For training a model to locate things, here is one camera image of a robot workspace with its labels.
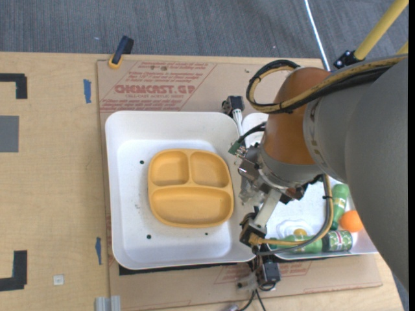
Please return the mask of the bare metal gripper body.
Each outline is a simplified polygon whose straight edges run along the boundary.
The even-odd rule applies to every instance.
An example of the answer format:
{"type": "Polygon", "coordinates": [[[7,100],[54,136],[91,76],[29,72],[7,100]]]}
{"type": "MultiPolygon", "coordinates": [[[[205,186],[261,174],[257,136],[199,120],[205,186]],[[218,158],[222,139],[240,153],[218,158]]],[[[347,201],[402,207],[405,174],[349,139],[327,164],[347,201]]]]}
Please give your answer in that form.
{"type": "Polygon", "coordinates": [[[240,198],[261,205],[268,199],[299,200],[305,194],[305,156],[296,158],[286,146],[271,148],[255,144],[244,151],[239,166],[242,176],[240,198]]]}

